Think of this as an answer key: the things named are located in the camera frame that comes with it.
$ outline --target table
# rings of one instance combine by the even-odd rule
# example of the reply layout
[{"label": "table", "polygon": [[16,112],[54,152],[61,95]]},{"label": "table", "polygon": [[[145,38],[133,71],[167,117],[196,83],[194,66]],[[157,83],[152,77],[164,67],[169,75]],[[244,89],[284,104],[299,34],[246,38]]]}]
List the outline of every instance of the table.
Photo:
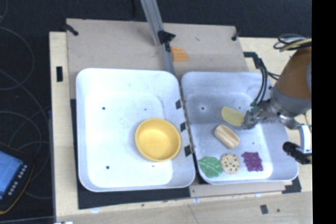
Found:
[{"label": "table", "polygon": [[[53,107],[52,154],[57,221],[110,223],[113,220],[115,223],[134,223],[136,219],[137,223],[220,223],[225,219],[226,223],[277,223],[295,219],[300,223],[312,222],[311,165],[299,165],[302,187],[299,193],[282,194],[292,182],[242,184],[231,188],[200,186],[195,183],[190,186],[192,191],[188,199],[78,209],[70,108],[70,99],[75,96],[73,82],[76,72],[86,65],[147,69],[164,67],[160,50],[150,45],[151,36],[147,23],[68,19],[67,24],[78,31],[79,35],[51,32],[49,39]],[[272,45],[276,41],[274,38],[238,38],[237,41],[233,41],[229,38],[235,35],[236,30],[233,26],[164,26],[166,31],[176,34],[171,46],[185,49],[190,57],[190,65],[183,62],[174,63],[178,78],[188,70],[256,71],[253,61],[244,59],[243,51],[258,53],[271,72],[280,73],[292,54],[280,54],[273,50]],[[91,35],[82,35],[90,30],[93,31],[90,32]],[[73,46],[74,38],[78,38],[77,42],[81,47]],[[225,43],[222,51],[216,51],[222,43]],[[96,49],[89,50],[86,48],[88,44],[94,44]],[[100,48],[105,48],[107,53],[98,54]],[[112,50],[115,55],[114,61],[108,61],[111,60]],[[123,59],[127,54],[132,61],[127,62]],[[150,57],[152,61],[147,61],[146,57]],[[85,63],[83,59],[90,59],[91,63]],[[309,113],[307,119],[302,116],[300,120],[311,121],[311,114]],[[299,143],[297,132],[288,130],[288,133],[291,141]]]}]

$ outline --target wooden table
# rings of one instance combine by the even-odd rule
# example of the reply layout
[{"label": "wooden table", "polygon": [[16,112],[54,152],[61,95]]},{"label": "wooden table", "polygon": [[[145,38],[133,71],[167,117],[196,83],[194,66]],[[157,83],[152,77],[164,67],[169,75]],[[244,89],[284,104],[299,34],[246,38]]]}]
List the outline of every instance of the wooden table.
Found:
[{"label": "wooden table", "polygon": [[[114,40],[108,39],[116,46],[125,45],[126,36],[134,42],[132,46],[151,47],[150,32],[146,23],[117,22],[117,21],[90,21],[70,19],[67,23],[75,26],[75,30],[83,27],[78,37],[84,44],[85,27],[101,31],[93,40],[98,47],[104,47],[104,42],[99,40],[108,33]],[[165,24],[165,29],[176,34],[171,46],[185,49],[191,61],[191,67],[186,63],[175,63],[177,77],[192,70],[206,71],[256,71],[251,59],[243,59],[243,51],[254,51],[263,59],[266,67],[273,73],[280,73],[292,52],[275,51],[272,46],[274,38],[239,38],[233,42],[228,36],[234,35],[235,27],[227,26],[200,26]],[[311,165],[299,165],[299,179],[302,191],[299,193],[282,194],[286,185],[292,182],[275,184],[241,184],[232,188],[217,186],[199,186],[193,184],[193,195],[188,199],[134,203],[115,206],[106,206],[92,209],[78,209],[77,181],[75,168],[75,153],[72,138],[72,121],[70,99],[74,96],[74,78],[76,72],[85,65],[80,61],[85,58],[85,50],[76,50],[72,46],[74,38],[71,33],[50,33],[50,68],[52,88],[52,148],[54,162],[54,192],[57,221],[74,221],[74,223],[280,223],[297,222],[312,223],[312,170]],[[216,52],[219,43],[225,43],[221,51]],[[151,58],[160,57],[156,54],[157,48],[151,47]],[[110,67],[92,53],[92,64],[99,67]],[[148,64],[146,55],[139,61]],[[148,69],[162,69],[160,60],[155,59],[155,64]],[[116,67],[124,61],[117,62]],[[62,68],[62,79],[57,78],[57,68]],[[311,114],[300,117],[299,121],[311,123]],[[288,130],[290,140],[299,144],[299,134]]]}]

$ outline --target yellow bowl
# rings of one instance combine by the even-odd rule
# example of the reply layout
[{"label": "yellow bowl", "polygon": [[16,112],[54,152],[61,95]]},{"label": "yellow bowl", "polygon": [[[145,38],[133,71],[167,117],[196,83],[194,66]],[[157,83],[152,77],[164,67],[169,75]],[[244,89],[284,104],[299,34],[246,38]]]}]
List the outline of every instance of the yellow bowl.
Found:
[{"label": "yellow bowl", "polygon": [[169,121],[151,118],[136,128],[135,143],[140,154],[156,162],[174,158],[181,148],[178,130]]}]

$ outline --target purple object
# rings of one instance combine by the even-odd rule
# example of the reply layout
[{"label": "purple object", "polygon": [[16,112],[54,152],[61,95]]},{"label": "purple object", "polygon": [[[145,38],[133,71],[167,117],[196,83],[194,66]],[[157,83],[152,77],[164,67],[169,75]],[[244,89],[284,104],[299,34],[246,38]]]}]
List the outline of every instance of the purple object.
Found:
[{"label": "purple object", "polygon": [[264,170],[261,164],[263,160],[259,157],[258,152],[244,152],[241,156],[244,158],[244,163],[249,172]]}]

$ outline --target tray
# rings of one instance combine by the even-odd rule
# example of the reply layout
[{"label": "tray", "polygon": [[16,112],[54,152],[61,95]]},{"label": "tray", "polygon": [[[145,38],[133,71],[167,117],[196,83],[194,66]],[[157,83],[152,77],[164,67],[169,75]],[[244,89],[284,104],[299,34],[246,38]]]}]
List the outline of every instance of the tray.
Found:
[{"label": "tray", "polygon": [[[282,145],[288,141],[286,129],[280,123],[258,124],[243,130],[225,122],[222,107],[228,106],[245,114],[261,86],[261,74],[254,72],[189,72],[182,77],[181,86],[197,160],[205,156],[220,159],[225,153],[235,154],[240,170],[235,174],[222,173],[207,178],[200,166],[202,178],[210,184],[222,185],[247,182],[287,181],[298,174],[298,165],[288,156]],[[215,136],[214,130],[225,124],[239,137],[234,149],[226,148]],[[242,154],[258,152],[262,171],[247,170]]]},{"label": "tray", "polygon": [[[177,79],[166,71],[84,69],[76,78],[79,179],[90,191],[183,188],[195,178]],[[152,162],[138,152],[134,135],[149,118],[170,121],[181,150]]]}]

